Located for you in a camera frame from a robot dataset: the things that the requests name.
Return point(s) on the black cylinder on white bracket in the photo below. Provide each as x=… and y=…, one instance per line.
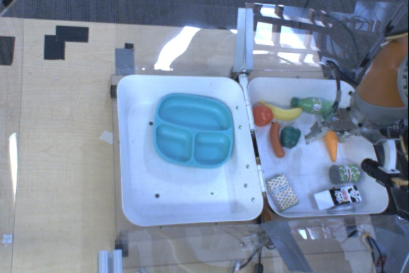
x=377, y=169

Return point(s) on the orange carrot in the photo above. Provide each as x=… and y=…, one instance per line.
x=332, y=144

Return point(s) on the yellow banana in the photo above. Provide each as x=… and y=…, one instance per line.
x=286, y=113

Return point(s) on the dark green toy pepper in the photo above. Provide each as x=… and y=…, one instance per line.
x=290, y=137

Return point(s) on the green plastic bottle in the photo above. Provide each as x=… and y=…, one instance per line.
x=311, y=105

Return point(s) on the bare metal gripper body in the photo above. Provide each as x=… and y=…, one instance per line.
x=343, y=123

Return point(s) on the orange sausage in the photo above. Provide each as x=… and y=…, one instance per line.
x=276, y=139

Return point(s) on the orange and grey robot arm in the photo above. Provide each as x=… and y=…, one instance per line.
x=380, y=80

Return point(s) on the black and white milk carton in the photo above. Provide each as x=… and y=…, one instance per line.
x=338, y=197

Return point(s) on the green can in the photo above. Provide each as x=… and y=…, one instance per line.
x=346, y=173

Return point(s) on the white plastic tray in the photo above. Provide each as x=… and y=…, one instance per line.
x=306, y=166
x=137, y=169

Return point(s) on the red toy tomato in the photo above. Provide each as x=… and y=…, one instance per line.
x=262, y=115

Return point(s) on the yellow patterned packet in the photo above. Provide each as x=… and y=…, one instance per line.
x=282, y=193

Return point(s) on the blue divided plate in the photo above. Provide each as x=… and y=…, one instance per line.
x=191, y=112

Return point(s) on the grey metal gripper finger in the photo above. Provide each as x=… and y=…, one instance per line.
x=320, y=125
x=312, y=137

